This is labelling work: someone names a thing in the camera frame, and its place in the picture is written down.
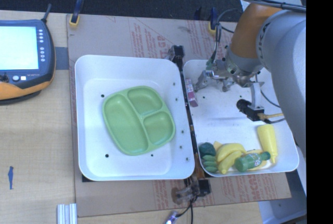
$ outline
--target wire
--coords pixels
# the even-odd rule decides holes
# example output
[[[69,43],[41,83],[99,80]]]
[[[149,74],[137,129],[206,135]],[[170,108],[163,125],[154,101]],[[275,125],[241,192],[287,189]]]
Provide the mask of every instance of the wire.
[[[302,5],[288,4],[284,2],[277,2],[272,0],[244,0],[246,2],[255,3],[264,6],[272,6],[281,9],[291,10],[299,13],[306,13],[306,7]]]
[[[51,7],[52,7],[52,5],[51,4],[48,4],[48,6],[47,6],[47,10],[46,10],[46,13],[45,13],[45,15],[44,15],[44,17],[41,19],[41,21],[43,21],[44,23],[46,23],[46,19],[47,19],[47,16],[48,16],[48,14],[50,13],[50,11],[51,11]]]
[[[269,119],[265,119],[263,121],[267,124],[274,124],[274,123],[282,122],[282,121],[285,121],[285,120],[286,120],[285,118],[282,118],[282,119],[278,119],[278,120],[275,120],[275,121],[271,121]]]
[[[188,207],[182,213],[177,214],[175,217],[179,218],[182,215],[184,215],[189,209],[191,209],[191,223],[193,223],[193,203],[197,200],[197,198],[198,198],[198,196],[196,196],[193,199],[191,199],[189,201]]]
[[[258,74],[255,75],[255,82],[258,82]],[[268,97],[264,94],[264,92],[261,90],[260,88],[260,93],[262,94],[262,96],[264,96],[264,98],[272,105],[278,107],[278,108],[281,108],[279,105],[273,103],[270,99],[268,99]]]
[[[269,118],[275,118],[275,117],[283,116],[283,113],[277,113],[277,114],[272,114],[272,115],[266,115],[264,113],[258,113],[258,116],[261,120],[263,120],[263,119],[269,119]]]
[[[214,45],[214,51],[213,51],[213,54],[210,58],[210,63],[214,63],[214,60],[215,60],[215,57],[216,57],[216,54],[217,54],[217,48],[219,47],[219,43],[220,43],[220,40],[221,40],[221,34],[222,34],[222,29],[228,31],[228,32],[231,32],[231,33],[234,33],[233,31],[231,30],[228,30],[227,28],[223,27],[221,24],[220,24],[220,21],[221,21],[221,18],[228,12],[232,12],[232,11],[238,11],[237,8],[231,8],[231,9],[227,9],[225,11],[223,11],[216,19],[216,25],[215,25],[215,45]]]

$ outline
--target button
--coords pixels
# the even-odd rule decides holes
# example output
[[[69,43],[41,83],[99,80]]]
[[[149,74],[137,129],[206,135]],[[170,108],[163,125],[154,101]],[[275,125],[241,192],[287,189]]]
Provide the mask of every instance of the button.
[[[12,80],[14,80],[14,81],[19,81],[19,80],[20,80],[20,77],[17,76],[17,75],[15,75],[15,76],[12,77]]]

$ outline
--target toy bottle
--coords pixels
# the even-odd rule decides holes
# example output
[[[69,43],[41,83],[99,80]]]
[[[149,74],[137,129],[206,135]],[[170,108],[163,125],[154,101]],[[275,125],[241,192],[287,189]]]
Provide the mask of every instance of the toy bottle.
[[[271,155],[269,152],[262,152],[261,154],[251,153],[235,160],[235,167],[239,172],[244,172],[250,168],[257,167],[263,160],[269,160]]]

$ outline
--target green divided plate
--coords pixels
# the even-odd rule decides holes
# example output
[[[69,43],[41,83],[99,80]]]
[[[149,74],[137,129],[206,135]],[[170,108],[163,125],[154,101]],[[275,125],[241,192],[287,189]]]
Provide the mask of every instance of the green divided plate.
[[[102,110],[109,134],[125,154],[150,152],[175,135],[172,115],[153,88],[137,86],[113,93]]]

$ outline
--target table surface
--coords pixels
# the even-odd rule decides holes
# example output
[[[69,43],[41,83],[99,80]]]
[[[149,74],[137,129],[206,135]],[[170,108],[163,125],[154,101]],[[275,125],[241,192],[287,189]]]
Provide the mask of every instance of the table surface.
[[[41,19],[44,14],[0,10],[0,19]],[[66,14],[50,13],[47,25],[54,45],[68,47]],[[57,205],[75,203],[69,71],[56,70],[52,84],[35,98],[0,106],[0,116],[0,223],[57,223]],[[84,217],[78,223],[156,224],[170,212]],[[194,223],[262,223],[257,202],[195,207],[193,212]],[[177,223],[190,221],[188,211]]]

